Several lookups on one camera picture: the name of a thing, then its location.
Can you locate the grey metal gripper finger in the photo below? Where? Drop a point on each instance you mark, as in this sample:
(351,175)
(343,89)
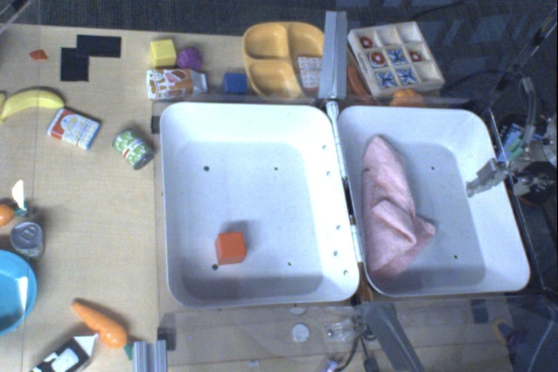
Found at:
(483,175)
(493,180)

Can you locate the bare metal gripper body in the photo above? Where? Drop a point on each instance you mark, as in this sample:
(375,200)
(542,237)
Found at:
(529,180)

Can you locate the white plastic tray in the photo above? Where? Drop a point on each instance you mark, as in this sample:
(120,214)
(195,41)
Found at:
(453,209)
(253,196)

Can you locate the pink cloth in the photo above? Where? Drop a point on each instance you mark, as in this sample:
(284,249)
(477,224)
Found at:
(388,204)

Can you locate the orange bread roll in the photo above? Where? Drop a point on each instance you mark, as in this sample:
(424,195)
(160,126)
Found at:
(406,98)

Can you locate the wooden grid game box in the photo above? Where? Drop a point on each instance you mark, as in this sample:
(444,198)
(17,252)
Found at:
(425,76)

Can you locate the blue cross game piece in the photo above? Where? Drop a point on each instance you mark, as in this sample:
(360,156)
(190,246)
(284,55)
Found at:
(408,75)
(385,78)
(397,55)

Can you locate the white packet with red print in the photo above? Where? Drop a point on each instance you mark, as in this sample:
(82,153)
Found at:
(309,72)

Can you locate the white round disc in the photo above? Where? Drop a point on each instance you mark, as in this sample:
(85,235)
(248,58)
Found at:
(301,333)

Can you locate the orange divided plate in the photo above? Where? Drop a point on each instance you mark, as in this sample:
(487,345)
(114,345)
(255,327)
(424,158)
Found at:
(270,56)

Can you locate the orange cube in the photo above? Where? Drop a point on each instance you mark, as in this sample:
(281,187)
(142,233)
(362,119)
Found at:
(230,248)

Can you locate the blue cube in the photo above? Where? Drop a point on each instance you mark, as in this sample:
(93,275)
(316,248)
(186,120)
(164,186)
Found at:
(235,83)

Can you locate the purple grapes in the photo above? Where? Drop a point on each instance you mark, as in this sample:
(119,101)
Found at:
(189,58)

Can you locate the white and orange carton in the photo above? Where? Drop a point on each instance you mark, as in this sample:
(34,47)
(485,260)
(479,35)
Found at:
(172,83)

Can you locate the yellow cube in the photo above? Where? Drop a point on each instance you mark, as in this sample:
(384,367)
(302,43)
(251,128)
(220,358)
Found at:
(162,53)

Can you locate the green can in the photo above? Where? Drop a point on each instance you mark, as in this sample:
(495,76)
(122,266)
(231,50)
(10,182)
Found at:
(132,148)

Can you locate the large orange carrot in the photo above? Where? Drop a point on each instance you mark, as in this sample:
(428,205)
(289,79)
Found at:
(102,326)

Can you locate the red white blue packet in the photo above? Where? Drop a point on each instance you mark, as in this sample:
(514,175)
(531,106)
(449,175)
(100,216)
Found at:
(74,129)

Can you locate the black and white carton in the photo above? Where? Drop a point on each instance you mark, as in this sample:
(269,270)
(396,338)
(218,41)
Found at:
(65,357)

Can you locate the yellow banana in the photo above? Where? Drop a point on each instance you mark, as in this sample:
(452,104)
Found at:
(32,101)

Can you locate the small red wedge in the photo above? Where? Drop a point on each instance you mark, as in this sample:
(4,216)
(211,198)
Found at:
(38,55)

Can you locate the silver can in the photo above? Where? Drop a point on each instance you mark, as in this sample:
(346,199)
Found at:
(27,238)

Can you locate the small orange carrot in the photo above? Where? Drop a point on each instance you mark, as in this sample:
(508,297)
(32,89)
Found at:
(5,214)

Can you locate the blue bowl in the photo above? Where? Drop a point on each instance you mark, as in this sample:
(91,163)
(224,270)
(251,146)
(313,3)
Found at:
(8,292)

